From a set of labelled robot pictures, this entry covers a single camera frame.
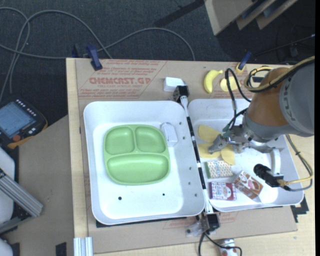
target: wooden table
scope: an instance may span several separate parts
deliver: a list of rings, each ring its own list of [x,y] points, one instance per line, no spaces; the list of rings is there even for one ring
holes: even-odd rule
[[[212,62],[212,67],[219,67],[220,62]],[[247,69],[252,70],[257,65],[247,64]],[[87,209],[85,199],[85,186],[83,175],[83,156],[80,127],[80,113],[77,87],[76,59],[66,60],[67,71],[67,93],[68,93],[68,117],[70,129],[70,157],[72,175],[72,196],[73,196],[73,220],[74,236],[76,238],[88,237]],[[305,159],[314,168],[314,143],[315,138],[302,138],[292,136],[296,146],[302,152]],[[300,177],[306,177],[307,171],[297,157],[294,158]],[[287,233],[277,233],[260,236],[250,236],[236,238],[235,243],[243,250],[243,255],[315,255],[315,191],[314,186],[305,191],[306,201],[309,207],[307,214],[298,216],[297,231]],[[203,255],[219,255],[215,245],[205,239],[202,244],[201,253]],[[162,256],[162,255],[198,255],[198,243],[187,243],[181,245],[170,245],[153,248],[126,250],[120,252],[106,252],[95,254],[99,256]]]

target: device screen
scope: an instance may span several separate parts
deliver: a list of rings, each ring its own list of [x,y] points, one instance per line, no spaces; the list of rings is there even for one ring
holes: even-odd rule
[[[10,102],[0,109],[0,130],[10,139],[19,133],[21,128],[35,122],[34,118],[24,112],[14,102]]]

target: green plate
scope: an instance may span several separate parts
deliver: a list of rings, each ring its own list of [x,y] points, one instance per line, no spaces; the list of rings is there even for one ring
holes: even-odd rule
[[[170,172],[166,139],[151,125],[115,126],[105,134],[103,145],[106,172],[116,183],[153,184]]]

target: black floor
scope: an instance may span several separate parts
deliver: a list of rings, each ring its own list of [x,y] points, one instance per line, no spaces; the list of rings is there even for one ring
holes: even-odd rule
[[[191,46],[196,61],[237,62],[247,51],[258,54],[271,50],[252,56],[249,63],[294,64],[315,55],[315,38],[309,38],[315,33],[315,0],[297,1],[262,30],[255,21],[241,31],[232,23],[217,36],[213,34],[203,3],[203,0],[0,0],[0,44],[11,49],[16,47],[25,19],[20,13],[7,9],[15,8],[28,18],[40,12],[30,20],[30,34],[23,49],[24,53],[38,56],[71,57],[75,44],[84,53],[88,44],[99,48],[83,23],[105,46],[145,28],[173,31]],[[44,10],[60,13],[41,13]],[[22,33],[19,49],[26,39],[26,31]],[[295,41],[300,42],[294,48],[272,50]],[[186,43],[163,30],[140,32],[108,48],[108,52],[114,59],[193,60]],[[0,90],[13,57],[12,52],[0,47]],[[104,52],[100,52],[99,57],[109,58]],[[12,93],[37,107],[49,125],[53,124],[68,113],[65,61],[20,56],[12,73]],[[8,80],[2,102],[9,95]]]

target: snack package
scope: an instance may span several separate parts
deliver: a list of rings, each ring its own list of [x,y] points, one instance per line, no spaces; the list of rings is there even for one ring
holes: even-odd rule
[[[236,187],[233,183],[210,182],[209,183],[210,199],[216,200],[236,200]]]
[[[260,201],[259,194],[264,186],[244,170],[236,178],[234,185],[250,199]]]
[[[208,161],[204,163],[208,178],[222,178],[232,176],[231,165],[225,161]]]

